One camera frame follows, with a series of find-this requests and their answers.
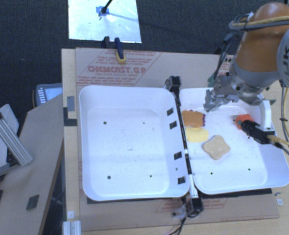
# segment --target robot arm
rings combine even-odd
[[[230,72],[218,76],[214,88],[207,91],[204,104],[207,112],[239,99],[259,105],[262,99],[258,94],[279,79],[289,87],[289,21],[274,23],[280,17],[289,19],[289,6],[273,2],[259,8],[250,18],[250,25],[244,24],[247,31]]]

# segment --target orange object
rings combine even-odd
[[[289,6],[280,2],[271,2],[260,7],[250,22],[280,16],[289,16]],[[289,25],[282,25],[245,31],[235,55],[239,67],[252,72],[277,71],[278,45],[288,29]]]
[[[185,126],[191,126],[195,128],[205,126],[205,115],[201,112],[183,111],[182,117]]]
[[[239,115],[236,119],[235,119],[235,123],[238,129],[241,130],[241,124],[242,122],[246,121],[246,120],[250,120],[253,121],[252,117],[250,114],[242,114]]]

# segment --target yellow cable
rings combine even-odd
[[[275,135],[268,135],[267,138],[270,139],[274,143],[283,143],[283,144],[289,145],[289,142],[287,142],[286,140],[283,140],[283,139],[281,139]]]
[[[288,87],[286,87],[285,94],[284,94],[283,119],[285,119],[285,102],[286,102],[287,94],[288,94]],[[286,126],[286,122],[285,122],[285,121],[284,121],[284,128],[285,128],[286,133],[287,133],[287,136],[288,136],[288,138],[289,138],[289,131],[288,131],[288,129],[287,129],[287,126]]]
[[[246,23],[234,23],[234,21],[232,21],[231,26],[239,27],[239,26],[244,26],[245,24],[247,26],[250,26],[250,25],[265,24],[265,23],[268,24],[268,23],[288,21],[288,20],[289,20],[289,16],[269,18],[269,19],[264,19],[264,20],[260,20],[260,21],[255,21],[255,22],[248,22],[247,24]]]

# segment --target black carpet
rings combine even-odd
[[[125,49],[213,53],[235,16],[284,0],[136,1],[142,44]],[[0,107],[10,103],[22,123],[32,90],[61,82],[61,49],[75,47],[100,42],[68,39],[68,0],[0,0]]]

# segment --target white tray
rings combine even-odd
[[[80,92],[79,106],[83,189],[89,198],[167,198],[187,193],[180,124],[169,91],[92,85]],[[174,159],[179,152],[181,157]]]
[[[271,144],[259,144],[242,130],[233,119],[240,114],[250,114],[260,123],[258,106],[239,101],[228,103],[214,112],[203,109],[206,90],[209,88],[183,89],[180,91],[181,111],[196,110],[206,115],[204,129],[209,138],[223,136],[230,151],[214,160],[203,151],[201,143],[187,142],[193,179],[197,188],[206,194],[282,187],[289,183],[289,167],[281,149]]]

